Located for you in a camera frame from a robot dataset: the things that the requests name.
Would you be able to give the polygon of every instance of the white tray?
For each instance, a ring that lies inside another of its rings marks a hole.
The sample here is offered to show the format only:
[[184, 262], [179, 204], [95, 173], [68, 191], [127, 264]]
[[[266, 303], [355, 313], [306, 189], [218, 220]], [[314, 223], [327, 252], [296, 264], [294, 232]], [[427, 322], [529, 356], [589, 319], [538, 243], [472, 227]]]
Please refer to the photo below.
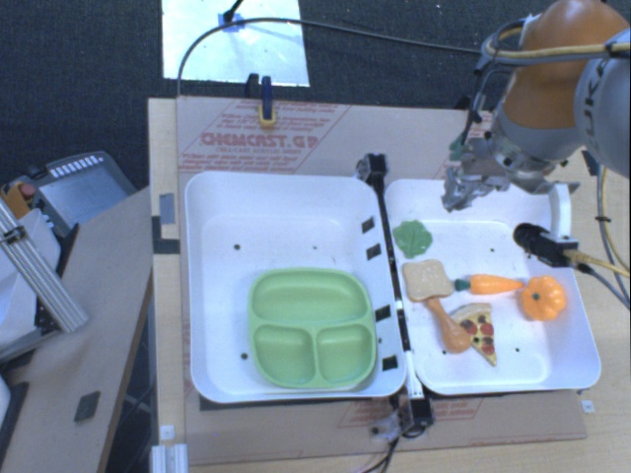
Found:
[[[406, 370], [374, 191], [350, 177], [208, 171], [185, 191], [191, 324], [191, 375], [204, 397], [220, 402], [383, 397], [404, 383]], [[362, 225], [374, 227], [363, 233]], [[367, 258], [379, 245], [381, 254]], [[257, 370], [247, 335], [247, 293], [276, 268], [333, 268], [366, 287], [376, 322], [373, 372], [348, 390], [277, 386]], [[396, 367], [388, 360], [396, 358]]]
[[567, 308], [555, 319], [526, 319], [515, 293], [477, 297], [455, 292], [443, 299], [447, 312], [462, 304], [488, 302], [493, 306], [498, 366], [490, 366], [477, 352], [444, 354], [438, 324], [423, 304], [405, 295], [402, 265], [410, 261], [396, 247], [414, 364], [421, 381], [441, 394], [476, 394], [553, 389], [580, 389], [595, 384], [600, 359], [574, 277], [568, 268], [554, 269], [528, 257], [513, 241], [520, 223], [550, 226], [547, 196], [529, 195], [516, 187], [478, 198], [473, 206], [448, 213], [441, 203], [443, 183], [399, 180], [386, 191], [390, 227], [418, 220], [434, 241], [413, 260], [439, 259], [451, 279], [489, 273], [527, 280], [552, 275], [565, 288]]

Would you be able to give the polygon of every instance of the toy pizza slice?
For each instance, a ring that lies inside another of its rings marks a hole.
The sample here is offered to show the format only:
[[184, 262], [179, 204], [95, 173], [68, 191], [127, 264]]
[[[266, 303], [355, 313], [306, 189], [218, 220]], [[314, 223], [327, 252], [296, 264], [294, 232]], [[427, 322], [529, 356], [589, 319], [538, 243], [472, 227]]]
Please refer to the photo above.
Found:
[[451, 316], [470, 335], [471, 346], [491, 366], [497, 366], [491, 304], [466, 304], [452, 312]]

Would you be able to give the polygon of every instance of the toy carrot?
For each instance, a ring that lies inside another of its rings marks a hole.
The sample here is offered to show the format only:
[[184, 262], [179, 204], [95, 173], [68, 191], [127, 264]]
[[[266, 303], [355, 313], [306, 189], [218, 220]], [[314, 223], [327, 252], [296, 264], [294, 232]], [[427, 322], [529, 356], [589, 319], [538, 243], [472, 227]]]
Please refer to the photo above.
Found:
[[471, 275], [468, 281], [456, 279], [454, 282], [454, 287], [457, 291], [469, 289], [474, 295], [497, 295], [499, 293], [521, 289], [523, 286], [524, 283], [519, 280], [484, 273]]

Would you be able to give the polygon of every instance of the green plate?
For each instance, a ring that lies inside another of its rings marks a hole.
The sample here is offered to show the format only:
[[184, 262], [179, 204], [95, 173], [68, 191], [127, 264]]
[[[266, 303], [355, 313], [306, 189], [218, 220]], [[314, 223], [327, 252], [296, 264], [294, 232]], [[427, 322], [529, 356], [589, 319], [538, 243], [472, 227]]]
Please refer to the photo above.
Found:
[[266, 272], [249, 290], [247, 319], [256, 366], [277, 385], [350, 387], [375, 365], [373, 309], [366, 289], [350, 273]]

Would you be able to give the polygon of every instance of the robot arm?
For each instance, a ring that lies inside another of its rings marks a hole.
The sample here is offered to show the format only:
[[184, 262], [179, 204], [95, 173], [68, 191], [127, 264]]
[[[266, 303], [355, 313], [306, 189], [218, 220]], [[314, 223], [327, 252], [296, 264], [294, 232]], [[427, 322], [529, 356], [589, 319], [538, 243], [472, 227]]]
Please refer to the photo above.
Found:
[[[500, 57], [502, 34], [515, 32], [522, 34], [522, 54]], [[560, 0], [540, 16], [487, 38], [482, 65], [518, 68], [491, 131], [466, 142], [460, 165], [448, 170], [445, 208], [460, 210], [511, 183], [547, 193], [552, 184], [545, 177], [582, 145], [599, 163], [628, 177], [628, 42], [629, 24], [597, 0]], [[554, 54], [545, 54], [550, 49]]]

